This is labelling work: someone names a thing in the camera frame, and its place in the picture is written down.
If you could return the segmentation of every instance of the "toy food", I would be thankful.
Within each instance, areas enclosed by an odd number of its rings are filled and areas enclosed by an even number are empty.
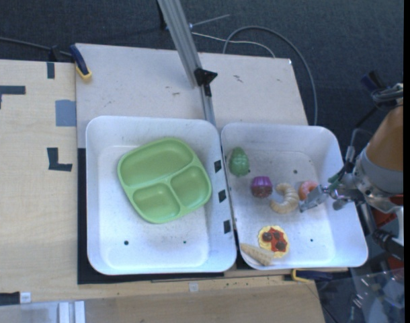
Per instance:
[[[297,208],[299,205],[299,196],[293,186],[289,183],[281,183],[277,185],[276,190],[284,195],[284,200],[281,203],[271,200],[270,207],[275,212],[286,214]]]
[[[241,250],[244,251],[248,256],[262,263],[262,265],[264,266],[271,265],[272,260],[274,259],[274,253],[272,251],[264,250],[257,246],[246,243],[240,243],[239,246]]]
[[[298,189],[299,199],[302,201],[305,200],[310,191],[314,190],[318,185],[319,183],[313,180],[306,180],[302,182]]]
[[[288,253],[289,242],[286,232],[277,225],[265,226],[257,236],[261,248],[272,251],[274,258],[281,258]]]
[[[272,193],[272,183],[267,176],[258,176],[253,178],[251,183],[251,193],[255,197],[268,197]]]
[[[232,150],[231,158],[229,159],[229,171],[236,177],[245,176],[250,171],[250,163],[247,154],[240,147]]]

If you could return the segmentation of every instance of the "mini pizza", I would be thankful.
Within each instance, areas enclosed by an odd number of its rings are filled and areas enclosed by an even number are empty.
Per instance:
[[[280,226],[263,227],[257,238],[260,247],[272,251],[274,258],[281,258],[288,253],[290,246],[288,238],[286,232]]]

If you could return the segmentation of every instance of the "table top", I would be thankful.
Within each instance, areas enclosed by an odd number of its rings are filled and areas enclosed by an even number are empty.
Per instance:
[[[87,56],[93,54],[89,49],[95,49],[95,46],[86,48],[83,47],[82,51],[87,60]],[[131,57],[147,55],[147,51],[144,53],[144,50],[135,51],[131,48],[128,53]],[[176,52],[162,50],[158,56],[169,61],[177,55]],[[216,120],[220,127],[230,120],[243,120],[243,107],[251,109],[234,97],[219,96],[220,92],[228,92],[223,83],[231,78],[231,85],[241,86],[249,81],[246,74],[255,75],[251,72],[254,67],[261,70],[268,68],[262,75],[271,77],[271,81],[279,82],[288,78],[291,83],[286,86],[281,97],[276,98],[281,103],[273,109],[277,119],[284,120],[282,116],[288,116],[285,119],[287,123],[306,124],[293,72],[282,65],[285,60],[275,61],[270,65],[269,59],[209,54],[201,56],[203,64],[215,65],[213,69],[216,71],[231,66],[231,71],[221,75],[222,80],[216,81],[213,86],[216,92]],[[99,78],[98,67],[93,66],[96,78]],[[80,147],[81,137],[77,132],[80,133],[81,129],[77,130],[69,123],[60,123],[57,105],[60,102],[76,102],[77,120],[81,122],[89,118],[84,111],[81,112],[83,105],[78,104],[84,98],[84,95],[78,96],[83,90],[79,88],[82,85],[87,84],[75,74],[72,63],[0,60],[0,293],[30,292],[32,301],[53,301],[182,294],[192,291],[189,287],[192,282],[197,284],[201,292],[216,292],[220,295],[233,294],[232,290],[242,289],[279,291],[280,286],[284,286],[287,300],[296,297],[297,300],[302,300],[302,306],[309,309],[305,309],[305,312],[309,312],[307,317],[311,322],[311,317],[314,322],[323,321],[314,284],[301,285],[283,281],[281,274],[287,273],[284,271],[260,273],[253,270],[241,271],[234,266],[223,278],[215,279],[78,285],[77,148]],[[169,89],[170,85],[164,81],[160,85],[164,85],[172,100],[182,96],[176,94],[180,92],[179,88],[185,91],[191,89],[184,86],[182,76],[178,87],[173,85]],[[247,95],[251,91],[251,85],[246,85],[245,91],[238,89],[240,95]],[[23,88],[24,94],[10,93],[9,89],[13,87],[20,91]],[[289,105],[285,97],[291,97]],[[232,109],[222,109],[226,99],[233,102]],[[200,118],[200,111],[194,111],[197,114],[195,116]],[[231,112],[227,118],[226,111]],[[262,116],[264,120],[267,119],[266,116],[267,114]],[[53,160],[53,165],[67,168],[63,168],[63,171],[49,169],[49,149],[56,149],[58,152],[58,159],[55,159],[55,163]]]

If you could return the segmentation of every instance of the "white tray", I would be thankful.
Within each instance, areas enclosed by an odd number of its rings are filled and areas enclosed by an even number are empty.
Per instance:
[[[145,221],[118,180],[123,154],[145,143],[177,137],[196,152],[212,183],[211,199],[169,223]],[[86,129],[87,254],[105,275],[215,273],[236,259],[218,131],[205,120],[101,116]],[[221,169],[214,163],[220,161]]]
[[[249,158],[250,173],[244,177],[232,175],[227,167],[239,242],[258,246],[258,232],[267,225],[282,227],[290,242],[289,253],[267,267],[242,253],[248,265],[256,269],[353,267],[366,261],[368,248],[354,204],[335,211],[329,198],[304,213],[297,209],[278,214],[269,206],[270,199],[282,198],[275,190],[267,199],[251,194],[250,185],[256,176],[269,176],[274,188],[288,182],[297,189],[304,180],[327,184],[343,165],[337,139],[329,130],[231,123],[222,130],[221,142],[227,161],[235,147],[242,147]]]

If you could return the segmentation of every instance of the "white cable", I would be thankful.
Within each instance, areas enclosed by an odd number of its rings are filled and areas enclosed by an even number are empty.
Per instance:
[[[214,36],[210,36],[210,35],[205,35],[205,34],[199,34],[199,33],[197,33],[197,32],[192,32],[192,34],[195,35],[195,36],[201,36],[201,37],[211,38],[212,40],[219,40],[219,41],[221,41],[221,42],[226,42],[226,41],[227,41],[227,40],[224,40],[224,39],[222,39],[222,38],[218,38],[218,37],[214,37]],[[248,41],[248,40],[229,40],[229,42],[230,42],[230,43],[253,44],[253,45],[256,45],[256,46],[261,46],[262,48],[265,48],[265,49],[272,55],[272,57],[273,57],[274,59],[276,58],[276,56],[275,56],[275,54],[272,52],[272,50],[269,49],[266,45],[263,45],[263,44],[260,44],[260,43],[257,43],[257,42],[251,42],[251,41]]]

